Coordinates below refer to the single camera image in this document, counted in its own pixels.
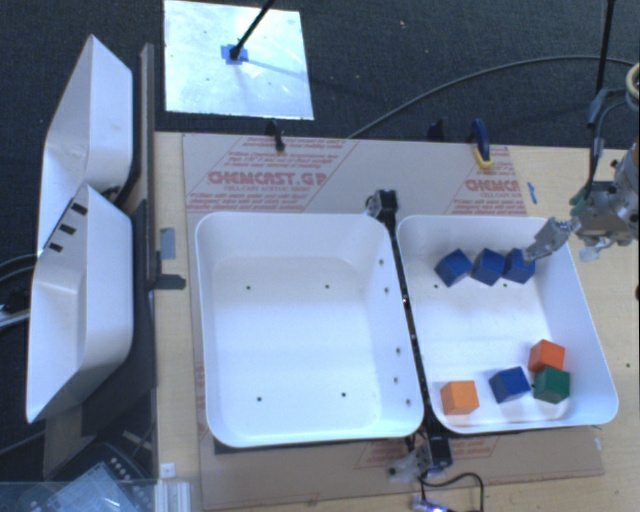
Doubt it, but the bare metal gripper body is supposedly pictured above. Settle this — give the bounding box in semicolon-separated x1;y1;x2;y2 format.
569;148;640;248

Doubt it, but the blue cube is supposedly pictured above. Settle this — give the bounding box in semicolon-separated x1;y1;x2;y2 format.
470;247;507;288
487;365;532;405
500;248;537;285
433;248;475;289

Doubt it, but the white plastic tray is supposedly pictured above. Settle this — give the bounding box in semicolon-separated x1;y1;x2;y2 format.
193;210;427;449
395;214;621;436

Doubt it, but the orange cube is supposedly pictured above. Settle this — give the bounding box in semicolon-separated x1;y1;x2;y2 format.
527;338;567;374
439;379;481;417

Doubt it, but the green cube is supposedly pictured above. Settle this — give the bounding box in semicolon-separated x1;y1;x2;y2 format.
531;365;572;405

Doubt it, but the thin black and white rod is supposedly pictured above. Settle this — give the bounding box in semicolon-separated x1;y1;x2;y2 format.
383;218;439;443

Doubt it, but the brown cardboard board, red print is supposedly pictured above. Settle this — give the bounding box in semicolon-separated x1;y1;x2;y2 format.
181;132;607;512

